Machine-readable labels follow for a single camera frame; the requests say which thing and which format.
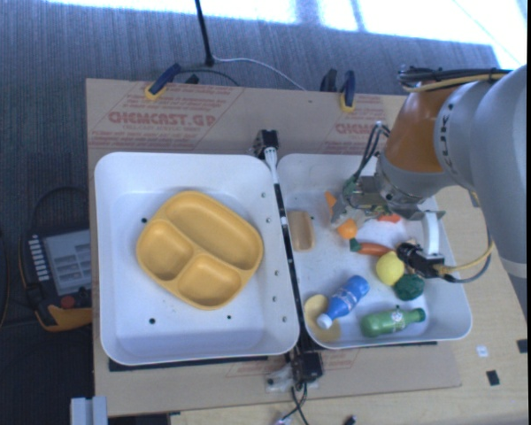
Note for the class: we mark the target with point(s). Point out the orange carrot with green top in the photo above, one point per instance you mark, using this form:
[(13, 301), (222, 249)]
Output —
[(374, 249)]

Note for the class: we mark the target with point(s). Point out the blue bottle with white cap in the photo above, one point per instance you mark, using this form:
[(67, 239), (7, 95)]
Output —
[(347, 299)]

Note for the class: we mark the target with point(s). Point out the tan toy bread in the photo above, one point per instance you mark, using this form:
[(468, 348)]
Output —
[(301, 230)]

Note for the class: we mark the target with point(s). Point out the white and orange toy food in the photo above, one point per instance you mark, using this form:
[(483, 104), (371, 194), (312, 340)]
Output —
[(385, 230)]

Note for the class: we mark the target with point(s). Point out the white plastic tray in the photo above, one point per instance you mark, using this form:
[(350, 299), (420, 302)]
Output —
[(128, 281), (318, 264)]

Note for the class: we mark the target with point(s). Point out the yellow lemon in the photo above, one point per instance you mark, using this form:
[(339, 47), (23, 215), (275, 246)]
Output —
[(389, 268)]

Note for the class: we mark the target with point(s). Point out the small orange toy fruit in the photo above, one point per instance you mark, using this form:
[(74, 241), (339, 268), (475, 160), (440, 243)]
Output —
[(347, 229)]

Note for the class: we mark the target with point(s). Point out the orange toy wedge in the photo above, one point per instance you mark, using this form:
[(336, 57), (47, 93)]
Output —
[(331, 199)]

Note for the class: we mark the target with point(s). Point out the thin black and white rod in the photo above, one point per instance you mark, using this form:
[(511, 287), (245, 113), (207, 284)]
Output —
[(284, 219)]

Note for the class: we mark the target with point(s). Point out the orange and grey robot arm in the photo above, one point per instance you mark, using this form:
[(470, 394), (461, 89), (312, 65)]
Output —
[(491, 149)]

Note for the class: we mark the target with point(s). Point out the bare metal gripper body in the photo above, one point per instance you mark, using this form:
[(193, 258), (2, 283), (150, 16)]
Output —
[(371, 197)]

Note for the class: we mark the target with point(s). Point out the green broccoli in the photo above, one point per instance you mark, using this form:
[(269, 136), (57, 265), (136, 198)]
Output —
[(409, 287)]

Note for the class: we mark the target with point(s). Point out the brown cardboard board red print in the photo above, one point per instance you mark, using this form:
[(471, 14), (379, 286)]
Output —
[(292, 113)]

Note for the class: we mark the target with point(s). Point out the yellow divided plate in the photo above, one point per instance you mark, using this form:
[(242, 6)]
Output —
[(203, 237)]

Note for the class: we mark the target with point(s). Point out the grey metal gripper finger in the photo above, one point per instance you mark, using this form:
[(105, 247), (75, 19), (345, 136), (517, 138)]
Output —
[(340, 213)]

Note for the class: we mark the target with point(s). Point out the green bottle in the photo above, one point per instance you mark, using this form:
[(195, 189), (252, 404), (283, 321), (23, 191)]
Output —
[(387, 323)]

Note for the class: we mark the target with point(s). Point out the black cylinder on white bracket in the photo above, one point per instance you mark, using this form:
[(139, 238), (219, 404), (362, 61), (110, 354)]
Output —
[(420, 257)]

